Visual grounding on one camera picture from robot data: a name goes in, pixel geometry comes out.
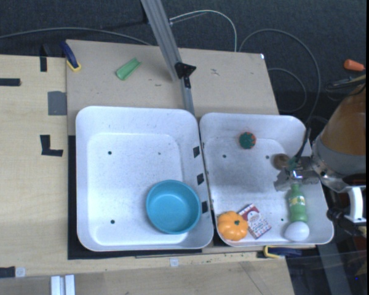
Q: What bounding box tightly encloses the black cylinder on white bracket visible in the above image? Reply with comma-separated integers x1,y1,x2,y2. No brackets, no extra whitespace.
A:
326,186,367,236

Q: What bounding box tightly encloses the orange pumpkin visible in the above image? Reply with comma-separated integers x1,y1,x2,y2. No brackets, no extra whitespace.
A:
216,210,249,242

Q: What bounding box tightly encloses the white plastic tray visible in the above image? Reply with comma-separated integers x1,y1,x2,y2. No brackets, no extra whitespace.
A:
199,112,335,248
75,105,215,253

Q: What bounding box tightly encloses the green bottle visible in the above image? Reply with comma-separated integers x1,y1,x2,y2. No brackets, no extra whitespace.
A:
286,183,309,224

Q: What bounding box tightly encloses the brown round fruit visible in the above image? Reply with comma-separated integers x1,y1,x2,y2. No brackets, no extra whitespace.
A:
273,153,292,170

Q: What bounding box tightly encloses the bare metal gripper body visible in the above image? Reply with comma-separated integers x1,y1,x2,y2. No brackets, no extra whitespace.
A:
296,157,367,194

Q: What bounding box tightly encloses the green and orange round fruit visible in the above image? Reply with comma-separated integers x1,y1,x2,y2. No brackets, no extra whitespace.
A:
238,131,257,150

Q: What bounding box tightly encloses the blue bowl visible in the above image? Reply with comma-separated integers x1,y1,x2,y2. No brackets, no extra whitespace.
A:
145,179,202,235

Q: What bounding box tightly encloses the green curved block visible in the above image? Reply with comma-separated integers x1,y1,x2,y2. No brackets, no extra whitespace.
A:
115,57,143,81

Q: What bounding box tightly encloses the red and white carton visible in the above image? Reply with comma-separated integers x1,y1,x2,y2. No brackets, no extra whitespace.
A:
237,203,272,240

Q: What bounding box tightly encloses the white egg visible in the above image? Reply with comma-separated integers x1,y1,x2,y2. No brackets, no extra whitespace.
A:
284,221,311,243

